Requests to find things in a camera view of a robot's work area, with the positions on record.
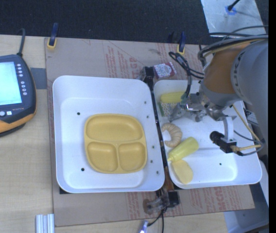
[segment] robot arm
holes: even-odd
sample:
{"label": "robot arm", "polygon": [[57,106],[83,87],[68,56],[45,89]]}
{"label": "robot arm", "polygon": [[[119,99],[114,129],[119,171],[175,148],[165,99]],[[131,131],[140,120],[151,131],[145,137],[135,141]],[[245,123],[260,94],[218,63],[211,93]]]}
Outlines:
{"label": "robot arm", "polygon": [[200,88],[201,104],[215,120],[236,101],[250,104],[268,144],[267,39],[215,53]]}
{"label": "robot arm", "polygon": [[[213,58],[205,65],[205,57],[210,53],[214,53]],[[188,111],[196,114],[196,121],[204,115],[224,121],[225,131],[228,132],[232,129],[231,118],[223,114],[223,110],[236,101],[244,101],[252,106],[268,144],[268,36],[221,41],[200,50],[198,57],[205,66],[199,93],[189,94],[186,101],[182,100],[174,109],[170,121]]]}

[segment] black connector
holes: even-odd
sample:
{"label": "black connector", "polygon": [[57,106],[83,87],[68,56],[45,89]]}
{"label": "black connector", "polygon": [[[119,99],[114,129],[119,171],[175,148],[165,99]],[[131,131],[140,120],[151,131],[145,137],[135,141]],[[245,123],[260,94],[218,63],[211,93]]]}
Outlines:
{"label": "black connector", "polygon": [[224,135],[218,131],[211,132],[209,137],[212,140],[212,142],[218,145],[220,149],[225,153],[232,153],[233,151],[231,149],[231,146],[236,146],[236,142],[227,143],[223,141],[221,138],[223,138]]}
{"label": "black connector", "polygon": [[145,73],[147,77],[154,78],[154,69],[153,67],[144,67]]}
{"label": "black connector", "polygon": [[175,207],[180,204],[179,194],[176,191],[168,192],[169,205],[167,207]]}

